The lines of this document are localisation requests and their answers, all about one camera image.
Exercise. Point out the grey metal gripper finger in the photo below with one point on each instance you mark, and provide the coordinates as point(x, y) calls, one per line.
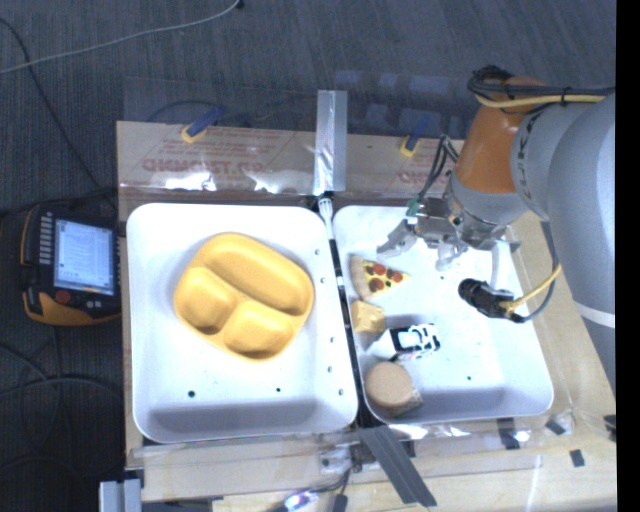
point(449, 256)
point(397, 239)

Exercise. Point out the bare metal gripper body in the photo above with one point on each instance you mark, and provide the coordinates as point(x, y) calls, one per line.
point(436, 220)

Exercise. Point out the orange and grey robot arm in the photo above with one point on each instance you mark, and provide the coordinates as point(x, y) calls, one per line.
point(565, 165)

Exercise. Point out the toy pizza slice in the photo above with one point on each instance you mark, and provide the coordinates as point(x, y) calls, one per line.
point(372, 277)

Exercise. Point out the yellow cheese wedge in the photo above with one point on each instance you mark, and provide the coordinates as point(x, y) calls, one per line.
point(367, 316)

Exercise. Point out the black and white carton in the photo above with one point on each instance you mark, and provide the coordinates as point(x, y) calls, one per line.
point(415, 341)

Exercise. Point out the white plastic tray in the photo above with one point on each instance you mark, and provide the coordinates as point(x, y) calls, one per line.
point(480, 360)
point(165, 400)

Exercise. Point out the brown round bread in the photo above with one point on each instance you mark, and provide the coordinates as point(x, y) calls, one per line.
point(390, 387)

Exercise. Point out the yellow divided plate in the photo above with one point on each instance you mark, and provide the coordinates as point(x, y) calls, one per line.
point(245, 295)

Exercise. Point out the brown cardboard board red print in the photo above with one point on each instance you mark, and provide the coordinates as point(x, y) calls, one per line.
point(225, 160)

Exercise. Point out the black cylinder on white bracket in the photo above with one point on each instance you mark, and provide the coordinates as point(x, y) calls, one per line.
point(482, 295)

